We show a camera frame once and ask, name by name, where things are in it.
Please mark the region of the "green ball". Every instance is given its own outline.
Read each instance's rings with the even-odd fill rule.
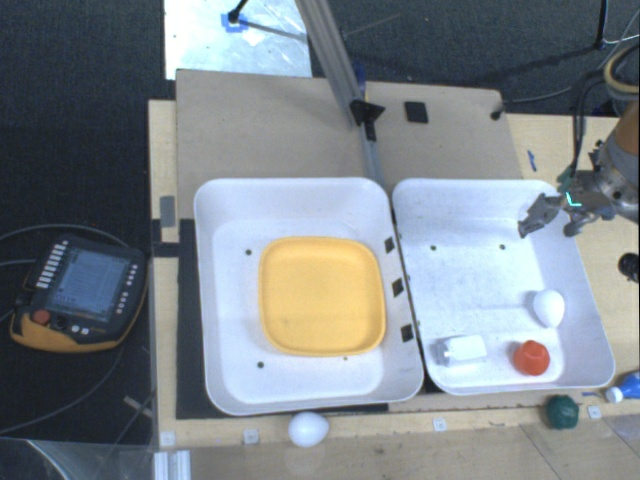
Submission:
[[[547,418],[553,428],[575,428],[580,408],[567,395],[555,395],[547,402]]]

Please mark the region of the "metal pole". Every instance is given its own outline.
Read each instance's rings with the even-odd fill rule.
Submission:
[[[333,95],[340,109],[345,113],[349,127],[352,127],[356,123],[350,109],[351,102],[362,100],[364,95],[360,91],[329,2],[328,0],[295,1]],[[359,133],[367,175],[384,187],[376,143],[367,139],[365,126],[359,127]]]

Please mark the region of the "yellow plate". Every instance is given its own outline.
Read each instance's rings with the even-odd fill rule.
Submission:
[[[326,237],[271,242],[260,258],[262,329],[282,352],[362,354],[385,333],[378,262],[363,244]]]

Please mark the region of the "black clip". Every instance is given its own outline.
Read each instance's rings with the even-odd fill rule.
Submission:
[[[356,124],[360,126],[364,123],[367,140],[375,142],[376,129],[373,123],[375,123],[376,119],[385,111],[385,108],[362,100],[353,100],[349,108],[351,109],[351,115],[356,120]]]

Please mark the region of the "blue tape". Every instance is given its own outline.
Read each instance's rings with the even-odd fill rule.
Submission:
[[[528,149],[527,149],[527,155],[529,155],[529,163],[531,164],[531,168],[533,169],[533,172],[537,172],[538,169],[536,167],[536,163],[534,162],[536,157]]]
[[[229,15],[227,13],[220,15],[220,21],[224,29],[230,34],[237,34],[249,29],[249,25],[246,24],[247,19],[242,14],[238,17],[238,23],[229,23]]]
[[[360,93],[364,98],[367,94],[367,75],[364,71],[364,65],[358,59],[355,59],[352,64],[353,71],[356,75],[356,80],[358,81],[358,87],[360,88]]]

